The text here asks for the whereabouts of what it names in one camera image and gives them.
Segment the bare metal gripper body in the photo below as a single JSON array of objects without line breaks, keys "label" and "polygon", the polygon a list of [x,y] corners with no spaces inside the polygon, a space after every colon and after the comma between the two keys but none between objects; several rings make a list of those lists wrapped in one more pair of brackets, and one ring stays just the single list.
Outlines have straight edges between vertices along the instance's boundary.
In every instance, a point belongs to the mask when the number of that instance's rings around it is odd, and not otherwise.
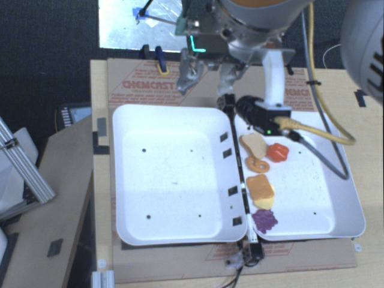
[{"label": "bare metal gripper body", "polygon": [[209,64],[233,64],[237,70],[260,65],[258,50],[272,41],[267,29],[248,26],[225,13],[187,18],[183,27],[192,57]]}]

